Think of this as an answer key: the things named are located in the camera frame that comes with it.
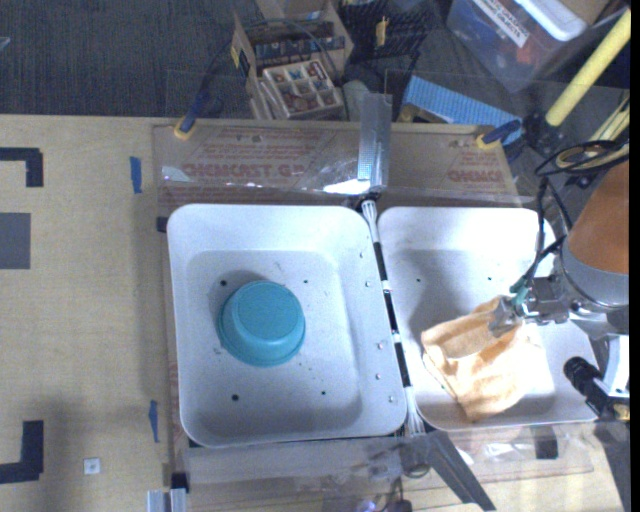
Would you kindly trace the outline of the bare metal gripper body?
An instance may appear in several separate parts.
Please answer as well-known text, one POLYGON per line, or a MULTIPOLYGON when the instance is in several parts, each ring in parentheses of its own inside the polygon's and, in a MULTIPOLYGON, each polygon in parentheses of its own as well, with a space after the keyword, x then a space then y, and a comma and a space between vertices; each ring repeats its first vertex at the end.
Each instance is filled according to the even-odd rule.
POLYGON ((623 278, 549 275, 533 279, 523 316, 538 324, 573 322, 592 339, 623 334, 623 278))

